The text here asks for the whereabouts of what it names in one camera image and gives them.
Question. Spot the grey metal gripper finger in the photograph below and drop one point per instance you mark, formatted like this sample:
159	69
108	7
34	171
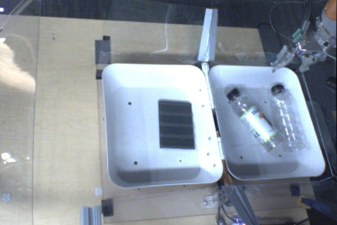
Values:
307	63
283	58

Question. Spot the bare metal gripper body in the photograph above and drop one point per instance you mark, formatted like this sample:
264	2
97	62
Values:
326	43

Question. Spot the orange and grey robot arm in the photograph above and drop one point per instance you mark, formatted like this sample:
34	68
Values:
332	9

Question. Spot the clear plastic bottle without label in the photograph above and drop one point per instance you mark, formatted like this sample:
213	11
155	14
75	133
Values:
289	121

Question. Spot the clear bottle with white label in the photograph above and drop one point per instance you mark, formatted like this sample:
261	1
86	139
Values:
256	122

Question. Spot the thin black and white rod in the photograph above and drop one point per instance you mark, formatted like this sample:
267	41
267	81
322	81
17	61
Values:
205	71

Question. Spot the white plastic tray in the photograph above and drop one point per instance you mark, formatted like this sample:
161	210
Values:
137	126
237	160

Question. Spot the dark grey ribbed rectangular pad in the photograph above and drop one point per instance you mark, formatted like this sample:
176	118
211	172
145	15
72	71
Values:
176	123

